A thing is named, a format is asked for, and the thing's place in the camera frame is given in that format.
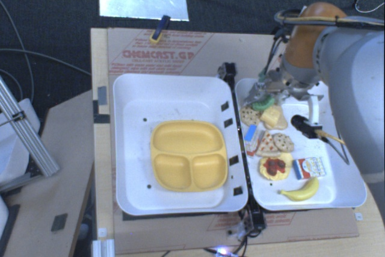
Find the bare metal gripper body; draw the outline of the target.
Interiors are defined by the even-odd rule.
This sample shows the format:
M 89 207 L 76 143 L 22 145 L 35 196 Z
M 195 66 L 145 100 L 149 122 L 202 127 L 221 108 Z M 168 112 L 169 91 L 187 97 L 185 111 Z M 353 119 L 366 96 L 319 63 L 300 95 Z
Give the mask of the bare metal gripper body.
M 319 78 L 312 69 L 294 69 L 294 75 L 284 67 L 262 71 L 259 74 L 262 90 L 269 94 L 292 96 L 298 101 L 306 101 L 311 97 L 309 90 L 319 84 Z

